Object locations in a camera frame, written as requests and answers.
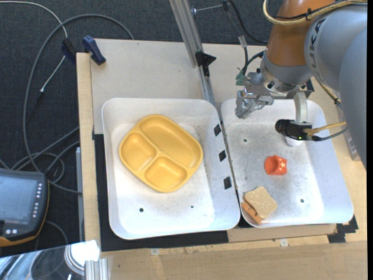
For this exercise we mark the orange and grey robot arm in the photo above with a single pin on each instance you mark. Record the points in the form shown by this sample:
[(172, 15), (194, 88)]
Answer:
[(335, 48)]

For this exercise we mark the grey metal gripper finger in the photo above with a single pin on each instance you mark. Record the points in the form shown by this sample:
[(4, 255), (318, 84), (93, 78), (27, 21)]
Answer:
[(254, 106), (240, 106)]

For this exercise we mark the red toy cup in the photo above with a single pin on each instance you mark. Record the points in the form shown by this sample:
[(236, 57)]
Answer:
[(275, 166)]

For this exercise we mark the black cylinder on white bracket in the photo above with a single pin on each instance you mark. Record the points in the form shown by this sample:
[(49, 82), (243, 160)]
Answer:
[(291, 128)]

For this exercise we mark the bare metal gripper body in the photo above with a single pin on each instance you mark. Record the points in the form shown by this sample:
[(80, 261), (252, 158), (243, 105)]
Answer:
[(263, 87)]

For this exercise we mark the orange toy bread slice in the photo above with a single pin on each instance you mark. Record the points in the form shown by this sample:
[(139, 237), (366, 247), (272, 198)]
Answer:
[(251, 213)]

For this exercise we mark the pale wood board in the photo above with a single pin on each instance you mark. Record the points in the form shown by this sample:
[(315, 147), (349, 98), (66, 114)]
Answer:
[(145, 74)]

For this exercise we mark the white plastic tray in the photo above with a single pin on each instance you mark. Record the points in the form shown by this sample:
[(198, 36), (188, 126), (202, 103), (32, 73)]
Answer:
[(317, 185), (163, 214)]

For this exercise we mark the tan toy bread slice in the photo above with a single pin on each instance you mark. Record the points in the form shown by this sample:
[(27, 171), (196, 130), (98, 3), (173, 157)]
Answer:
[(260, 201)]

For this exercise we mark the yellow divided plate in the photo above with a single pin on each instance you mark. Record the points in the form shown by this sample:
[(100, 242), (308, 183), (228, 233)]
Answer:
[(163, 147)]

